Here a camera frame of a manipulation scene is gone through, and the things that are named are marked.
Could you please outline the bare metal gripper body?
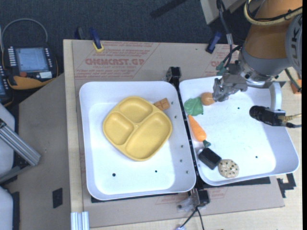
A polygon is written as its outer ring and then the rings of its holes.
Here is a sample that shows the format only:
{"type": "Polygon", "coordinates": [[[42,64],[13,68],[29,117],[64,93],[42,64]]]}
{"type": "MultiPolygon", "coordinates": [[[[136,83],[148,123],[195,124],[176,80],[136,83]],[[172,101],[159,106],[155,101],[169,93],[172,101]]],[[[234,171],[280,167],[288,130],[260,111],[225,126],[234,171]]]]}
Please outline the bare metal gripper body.
{"type": "Polygon", "coordinates": [[[248,87],[262,88],[273,78],[262,64],[237,63],[229,67],[221,78],[221,91],[245,92],[248,87]]]}

